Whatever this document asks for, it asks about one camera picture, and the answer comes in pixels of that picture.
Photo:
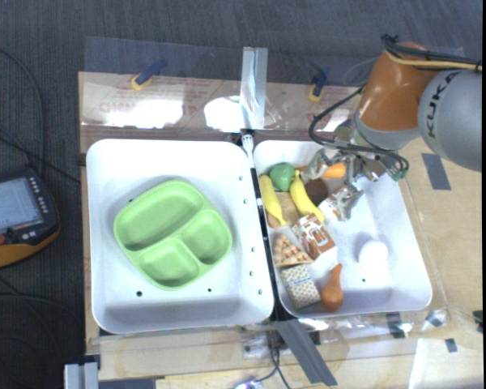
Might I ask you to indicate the orange-brown chicken drumstick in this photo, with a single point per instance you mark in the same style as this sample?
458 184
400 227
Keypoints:
332 294

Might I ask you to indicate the white egg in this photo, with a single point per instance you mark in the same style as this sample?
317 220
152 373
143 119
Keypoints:
373 253

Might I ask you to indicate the green divided plate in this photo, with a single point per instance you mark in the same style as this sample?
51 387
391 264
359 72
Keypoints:
162 213

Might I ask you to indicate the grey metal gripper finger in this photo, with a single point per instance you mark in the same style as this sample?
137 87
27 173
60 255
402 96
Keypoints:
319 163
360 169

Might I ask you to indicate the green toy pepper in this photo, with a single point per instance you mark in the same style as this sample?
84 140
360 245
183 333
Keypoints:
282 174

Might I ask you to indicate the tan bread slice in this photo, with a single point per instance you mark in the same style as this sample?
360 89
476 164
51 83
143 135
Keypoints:
287 209

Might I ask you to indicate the brown and white carton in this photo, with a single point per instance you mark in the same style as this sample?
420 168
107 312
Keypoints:
314 235

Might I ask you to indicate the brown round doughnut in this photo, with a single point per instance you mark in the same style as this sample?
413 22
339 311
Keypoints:
316 192

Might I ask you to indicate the brown and white packet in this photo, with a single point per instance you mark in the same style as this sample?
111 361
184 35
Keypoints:
340 205

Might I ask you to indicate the brown cardboard board red print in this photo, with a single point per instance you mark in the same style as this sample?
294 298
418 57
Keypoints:
105 108

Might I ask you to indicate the white plastic tray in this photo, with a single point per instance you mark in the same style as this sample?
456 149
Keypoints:
393 290
117 310

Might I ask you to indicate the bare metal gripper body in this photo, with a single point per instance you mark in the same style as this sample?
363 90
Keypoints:
350 140

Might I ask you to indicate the yellow banana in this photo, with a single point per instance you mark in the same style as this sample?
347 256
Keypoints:
270 197
303 201

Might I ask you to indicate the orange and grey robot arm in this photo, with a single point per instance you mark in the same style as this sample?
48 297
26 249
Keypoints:
393 91

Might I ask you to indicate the orange carrot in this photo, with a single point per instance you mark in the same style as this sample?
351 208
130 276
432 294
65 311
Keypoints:
335 171

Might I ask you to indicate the beige patterned carton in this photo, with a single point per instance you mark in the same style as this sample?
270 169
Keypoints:
301 286

